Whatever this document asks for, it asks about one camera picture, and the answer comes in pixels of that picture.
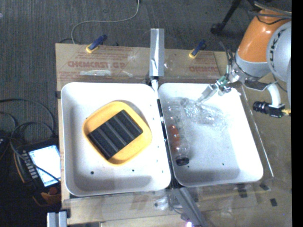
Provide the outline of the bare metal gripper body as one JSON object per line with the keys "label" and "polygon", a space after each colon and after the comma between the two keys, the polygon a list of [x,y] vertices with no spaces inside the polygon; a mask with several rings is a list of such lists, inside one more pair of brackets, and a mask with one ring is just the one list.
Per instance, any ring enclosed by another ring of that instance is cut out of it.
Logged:
{"label": "bare metal gripper body", "polygon": [[246,76],[237,67],[226,66],[225,74],[220,78],[220,89],[238,88],[245,82]]}

